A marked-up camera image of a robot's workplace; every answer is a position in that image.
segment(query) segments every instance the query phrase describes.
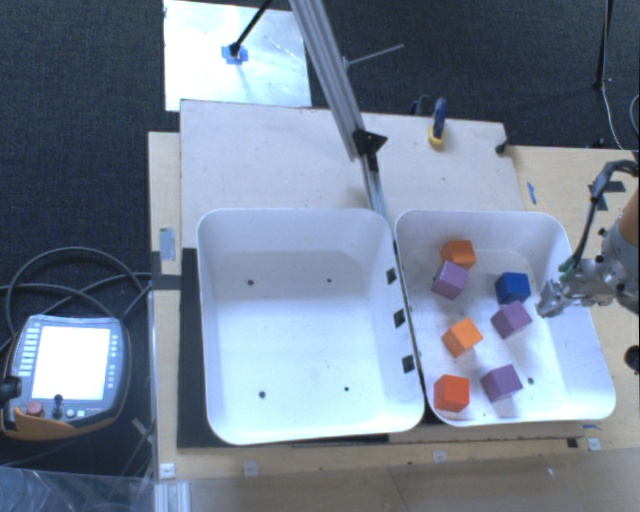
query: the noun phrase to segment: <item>metal bracket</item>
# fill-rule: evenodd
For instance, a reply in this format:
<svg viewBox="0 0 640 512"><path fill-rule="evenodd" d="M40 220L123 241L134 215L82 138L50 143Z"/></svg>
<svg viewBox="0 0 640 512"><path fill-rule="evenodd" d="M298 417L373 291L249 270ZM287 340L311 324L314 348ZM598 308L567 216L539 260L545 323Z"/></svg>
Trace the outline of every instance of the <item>metal bracket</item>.
<svg viewBox="0 0 640 512"><path fill-rule="evenodd" d="M244 476L258 476L259 465L254 460L248 460L242 463L242 474Z"/></svg>
<svg viewBox="0 0 640 512"><path fill-rule="evenodd" d="M176 477L176 465L173 462L160 464L160 480Z"/></svg>
<svg viewBox="0 0 640 512"><path fill-rule="evenodd" d="M447 462L447 453L444 450L434 450L431 452L431 456L435 464L444 464Z"/></svg>
<svg viewBox="0 0 640 512"><path fill-rule="evenodd" d="M356 145L356 149L358 150L358 155L366 156L367 161L369 163L369 170L373 172L378 172L380 168L378 167L378 159L376 158L376 153L378 150L387 142L388 138L384 135L378 135L376 133L371 133L362 128L356 128L353 132L353 142Z"/></svg>
<svg viewBox="0 0 640 512"><path fill-rule="evenodd" d="M160 228L160 260L175 261L176 235L173 228Z"/></svg>

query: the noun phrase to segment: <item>black cable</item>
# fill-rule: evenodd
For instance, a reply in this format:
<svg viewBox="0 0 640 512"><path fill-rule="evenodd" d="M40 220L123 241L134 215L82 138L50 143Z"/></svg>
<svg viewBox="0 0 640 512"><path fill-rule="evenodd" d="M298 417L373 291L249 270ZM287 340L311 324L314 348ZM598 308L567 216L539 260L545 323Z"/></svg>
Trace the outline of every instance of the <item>black cable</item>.
<svg viewBox="0 0 640 512"><path fill-rule="evenodd" d="M140 441L138 441L138 444L136 445L136 447L134 448L133 452L131 453L131 456L129 457L129 459L127 460L126 464L124 465L124 468L120 472L120 478L122 478L125 475L125 473L129 469L129 467L133 463L133 460L135 459L136 455L138 454L140 449L144 446L144 443L147 442L147 439L149 438L149 436L151 435L151 433L153 432L155 427L156 427L156 420L154 419L151 422L151 425L149 425L149 428L145 431L144 435L142 436L142 439L140 439ZM113 496L117 492L118 485L119 485L118 482L116 482L114 484L113 489L111 489L111 492L109 493L109 495L107 496L107 498L105 500L106 503L110 503L111 502L111 500L113 499Z"/></svg>
<svg viewBox="0 0 640 512"><path fill-rule="evenodd" d="M96 456L93 450L93 439L91 439L91 434L84 436L87 440L87 453L89 454L89 474L96 474Z"/></svg>
<svg viewBox="0 0 640 512"><path fill-rule="evenodd" d="M151 456L147 457L142 465L133 472L133 476L137 478L141 478L142 475L147 471L147 468L151 464Z"/></svg>
<svg viewBox="0 0 640 512"><path fill-rule="evenodd" d="M144 443L147 442L147 439L149 438L149 436L153 432L153 429L155 429L155 428L156 428L156 420L153 420L151 422L151 425L149 425L149 428L145 431L144 435L142 436L142 439L140 439L140 441L138 441L138 444L136 445L136 447L134 448L133 452L131 453L131 456L129 457L129 460L127 460L127 463L124 465L124 469L120 472L120 476L121 477L123 477L125 475L125 473L129 469L131 464L133 464L133 460L135 459L136 455L138 454L140 449L144 446Z"/></svg>
<svg viewBox="0 0 640 512"><path fill-rule="evenodd" d="M134 276L136 278L141 278L141 279L151 279L151 273L149 272L134 272ZM106 286L108 284L111 283L115 283L116 281L121 281L123 279L128 278L129 276L127 274L120 274L117 276L112 276L112 277L107 277L106 279L102 279L101 281L96 281L93 284L90 284L89 286L87 286L86 288L82 288L80 291L83 293L89 293L93 290L96 290L98 288L102 288L103 286ZM62 299L60 302L56 302L53 306L49 306L47 309L45 309L42 313L40 313L41 315L46 315L48 313L51 313L52 311L64 306L67 302L73 300L74 297L67 297L65 299Z"/></svg>
<svg viewBox="0 0 640 512"><path fill-rule="evenodd" d="M90 247L62 247L59 249L52 249L50 251L44 252L36 256L35 258L25 263L22 266L22 268L20 268L20 270L18 270L18 272L13 276L13 279L9 284L9 288L7 289L7 296L5 298L5 317L7 320L7 325L9 327L9 332L11 333L12 336L15 336L17 331L15 328L15 325L13 324L13 319L11 318L11 299L13 297L13 292L18 283L18 280L20 279L22 274L24 274L32 265L34 265L38 261L44 258L47 258L49 256L53 256L53 255L57 255L65 252L80 252L80 253L88 253L88 254L94 254L94 255L100 256L101 258L104 258L105 260L110 262L112 265L123 270L124 273L127 276L129 276L129 278L131 279L131 281L133 282L133 284L135 285L135 287L138 289L139 292L142 292L142 290L144 289L144 286L142 285L142 283L140 283L140 281L136 278L135 274L129 267L127 267L124 263L122 263L116 257L111 256L110 254L104 251L101 251L99 249L93 249Z"/></svg>
<svg viewBox="0 0 640 512"><path fill-rule="evenodd" d="M249 35L249 33L253 30L253 27L256 25L256 23L258 23L260 18L262 18L262 15L269 8L269 6L271 5L271 2L273 2L273 0L265 0L263 2L263 4L255 13L253 18L251 18L251 21L249 22L247 27L242 31L242 34L240 34L240 37L234 43L229 45L229 49L231 50L232 57L236 57L238 55L238 52L240 51L240 46L242 46L242 43L244 42L246 37Z"/></svg>
<svg viewBox="0 0 640 512"><path fill-rule="evenodd" d="M578 243L576 250L571 256L571 258L573 259L572 266L574 269L578 268L578 266L580 265L580 260L582 259L582 255L587 245L587 238L589 237L591 224L593 223L593 218L595 217L596 208L607 188L607 185L609 184L609 181L611 180L611 176L615 171L625 172L637 178L638 164L633 160L617 160L615 162L609 162L604 166L602 171L600 171L600 174L596 176L596 179L593 182L593 188L591 189L591 206L589 208L587 221L582 231L580 242Z"/></svg>
<svg viewBox="0 0 640 512"><path fill-rule="evenodd" d="M34 460L41 459L42 457L53 455L54 453L64 450L65 448L68 448L69 446L77 442L78 442L78 439L72 439L71 441L67 441L66 443L60 444L58 446L54 446L53 448L51 448L50 450L47 450L46 452L38 453L37 455L33 455L31 457L25 457L24 459L7 462L6 464L0 464L0 467L11 468L15 466L21 466L28 462L33 462Z"/></svg>
<svg viewBox="0 0 640 512"><path fill-rule="evenodd" d="M133 301L131 302L131 304L129 304L129 306L127 307L127 309L124 310L124 313L122 313L122 319L124 320L125 318L127 318L130 314L131 311L133 310L133 308L136 307L136 305L138 304L138 302L140 302L142 299L144 299L147 294L151 291L151 285L148 284L144 290L142 290L135 299L133 299Z"/></svg>
<svg viewBox="0 0 640 512"><path fill-rule="evenodd" d="M637 94L636 94L636 97L631 100L631 103L629 103L629 120L631 121L631 126L633 126L633 131L636 132L636 135L638 135L638 123L636 122L636 118L633 115L633 106L636 103L638 103Z"/></svg>
<svg viewBox="0 0 640 512"><path fill-rule="evenodd" d="M88 302L89 304L94 306L96 309L100 310L100 312L105 314L106 316L113 317L113 313L111 312L111 310L109 310L109 308L107 308L104 304L102 304L102 302L93 298L91 295L87 295L86 293L80 290L76 290L75 288L70 288L69 286L64 286L60 284L49 284L49 283L22 283L17 286L14 286L14 289L16 288L19 288L21 290L23 289L35 290L35 291L42 290L42 291L49 291L49 292L65 293L66 295L73 295L74 297L78 297Z"/></svg>
<svg viewBox="0 0 640 512"><path fill-rule="evenodd" d="M607 120L609 121L609 129L611 130L611 135L613 135L613 139L618 146L619 149L624 149L622 144L620 144L620 140L616 134L615 128L613 126L613 118L611 114L611 107L609 106L609 100L607 99L607 87L604 75L606 73L607 66L607 43L609 40L609 23L611 22L611 12L613 10L613 0L605 0L605 17L604 17L604 26L602 28L602 40L600 42L600 57L598 60L598 71L596 73L596 81L593 84L594 88L600 89L602 93L602 99L604 101L604 107L607 111Z"/></svg>
<svg viewBox="0 0 640 512"><path fill-rule="evenodd" d="M2 345L0 345L0 355L5 351L5 349L11 345L11 342L13 341L13 337L9 338L8 340L6 340Z"/></svg>

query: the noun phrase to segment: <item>orange cube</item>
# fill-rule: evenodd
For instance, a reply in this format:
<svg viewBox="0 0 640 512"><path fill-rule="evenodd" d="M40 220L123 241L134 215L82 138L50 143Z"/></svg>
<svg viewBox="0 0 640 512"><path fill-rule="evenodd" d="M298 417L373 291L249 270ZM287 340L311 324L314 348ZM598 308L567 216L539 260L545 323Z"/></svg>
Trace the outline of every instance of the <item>orange cube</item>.
<svg viewBox="0 0 640 512"><path fill-rule="evenodd" d="M440 249L442 261L450 261L469 270L475 262L476 253L473 252L473 245L469 240L453 240L447 242Z"/></svg>
<svg viewBox="0 0 640 512"><path fill-rule="evenodd" d="M469 317L460 320L442 335L442 341L453 357L458 357L480 340L482 340L482 333Z"/></svg>
<svg viewBox="0 0 640 512"><path fill-rule="evenodd" d="M433 385L433 406L450 412L460 412L469 405L469 379L444 374Z"/></svg>

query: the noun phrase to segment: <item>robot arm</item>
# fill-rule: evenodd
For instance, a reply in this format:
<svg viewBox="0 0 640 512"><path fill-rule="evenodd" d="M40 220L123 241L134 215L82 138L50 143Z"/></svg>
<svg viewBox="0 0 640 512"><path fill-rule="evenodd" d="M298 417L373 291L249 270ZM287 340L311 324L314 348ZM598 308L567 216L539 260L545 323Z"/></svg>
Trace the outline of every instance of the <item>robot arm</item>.
<svg viewBox="0 0 640 512"><path fill-rule="evenodd" d="M551 279L545 284L541 300L536 305L540 316L559 315L564 308L573 304L586 307L609 305L613 299L638 314L638 190L611 229L600 232L604 237L600 254L595 259L581 257L595 206L613 171L625 170L638 176L637 163L624 163L624 169L614 165L622 162L608 164L596 179L583 239L576 253L560 266L559 279Z"/></svg>

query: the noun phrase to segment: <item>metal rod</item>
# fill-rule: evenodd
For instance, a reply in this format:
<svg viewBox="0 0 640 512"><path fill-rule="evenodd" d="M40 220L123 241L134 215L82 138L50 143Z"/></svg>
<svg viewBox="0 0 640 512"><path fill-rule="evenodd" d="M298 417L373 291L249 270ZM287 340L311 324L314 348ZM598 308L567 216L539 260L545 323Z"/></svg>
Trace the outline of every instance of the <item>metal rod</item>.
<svg viewBox="0 0 640 512"><path fill-rule="evenodd" d="M365 55L363 57L358 57L357 59L353 59L353 60L343 59L344 67L346 69L349 69L354 64L359 64L360 62L364 62L369 59L375 59L376 57L382 57L387 53L395 52L397 50L401 50L402 48L404 48L404 44L399 44L396 46L392 46L391 48L387 48L386 50L380 50L379 52L370 53L369 55Z"/></svg>
<svg viewBox="0 0 640 512"><path fill-rule="evenodd" d="M264 14L264 11L266 11L269 8L269 6L271 5L272 2L273 2L273 0L265 0L264 3L260 6L260 9L258 9L258 12L255 13L253 18L251 19L251 21L247 25L247 28L245 28L244 32L242 32L242 34L240 34L240 37L238 38L238 40L235 43L232 43L232 44L229 45L229 50L231 50L231 56L232 57L236 57L238 55L238 52L240 51L240 46L242 45L242 42L247 38L247 36L249 35L249 33L251 32L253 27L255 27L256 23L258 23L260 18L262 18L262 15Z"/></svg>
<svg viewBox="0 0 640 512"><path fill-rule="evenodd" d="M290 0L289 4L298 22L347 154L354 160L360 155L353 136L357 129L364 130L364 122L324 4L322 0ZM386 219L378 172L369 168L366 155L361 157L361 161L369 207Z"/></svg>

